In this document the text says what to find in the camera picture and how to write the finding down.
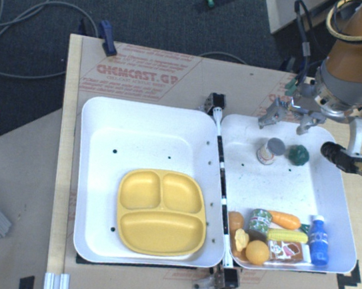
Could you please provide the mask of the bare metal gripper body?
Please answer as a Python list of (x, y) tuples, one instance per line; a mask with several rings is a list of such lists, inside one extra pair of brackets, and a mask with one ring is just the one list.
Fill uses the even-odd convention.
[(349, 124), (354, 117), (362, 117), (362, 104), (346, 103), (323, 87), (306, 84), (300, 85), (292, 94), (289, 110), (318, 123), (329, 119)]

